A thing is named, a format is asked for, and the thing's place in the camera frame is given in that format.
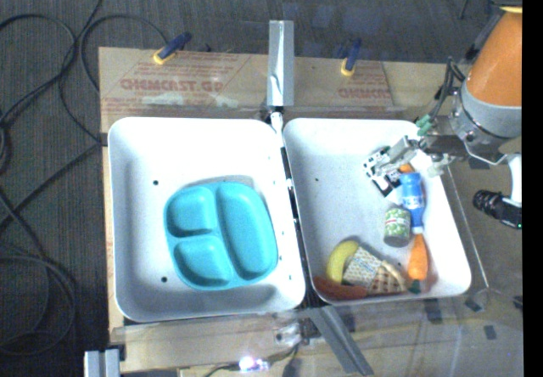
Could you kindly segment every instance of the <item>toy banana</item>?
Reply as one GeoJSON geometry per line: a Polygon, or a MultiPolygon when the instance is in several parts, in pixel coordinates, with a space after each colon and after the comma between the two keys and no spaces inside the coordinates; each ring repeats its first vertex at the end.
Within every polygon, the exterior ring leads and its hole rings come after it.
{"type": "Polygon", "coordinates": [[[359,245],[357,241],[347,239],[333,248],[326,265],[326,277],[328,279],[341,284],[345,263],[356,253],[359,245]]]}

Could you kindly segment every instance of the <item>waffle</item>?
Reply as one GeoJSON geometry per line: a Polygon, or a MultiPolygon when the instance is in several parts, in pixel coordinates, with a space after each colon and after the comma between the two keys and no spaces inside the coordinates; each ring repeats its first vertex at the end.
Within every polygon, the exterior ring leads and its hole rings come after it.
{"type": "Polygon", "coordinates": [[[397,294],[407,290],[406,281],[394,266],[363,247],[359,247],[348,261],[343,282],[364,286],[368,295],[397,294]]]}

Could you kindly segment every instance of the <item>orange carrot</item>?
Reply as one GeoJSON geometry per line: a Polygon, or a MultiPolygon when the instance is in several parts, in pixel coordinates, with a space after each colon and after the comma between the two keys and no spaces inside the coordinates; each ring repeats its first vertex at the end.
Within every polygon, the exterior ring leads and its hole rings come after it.
{"type": "Polygon", "coordinates": [[[419,281],[424,280],[428,275],[428,252],[422,234],[415,234],[413,247],[409,255],[409,263],[407,264],[407,274],[414,281],[413,292],[420,292],[420,290],[417,291],[419,281]]]}

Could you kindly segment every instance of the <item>blue bottle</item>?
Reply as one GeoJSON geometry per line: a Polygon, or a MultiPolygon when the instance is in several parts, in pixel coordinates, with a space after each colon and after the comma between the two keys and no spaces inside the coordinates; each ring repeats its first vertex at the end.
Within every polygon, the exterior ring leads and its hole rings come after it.
{"type": "Polygon", "coordinates": [[[419,172],[402,173],[401,200],[404,208],[411,213],[411,230],[414,234],[423,232],[424,196],[419,172]]]}

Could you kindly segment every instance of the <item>small can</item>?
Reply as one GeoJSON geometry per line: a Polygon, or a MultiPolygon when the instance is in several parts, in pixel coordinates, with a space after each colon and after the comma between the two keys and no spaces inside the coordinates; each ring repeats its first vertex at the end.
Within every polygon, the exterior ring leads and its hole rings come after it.
{"type": "Polygon", "coordinates": [[[389,209],[384,215],[383,241],[392,247],[405,247],[409,244],[411,214],[400,207],[389,209]]]}

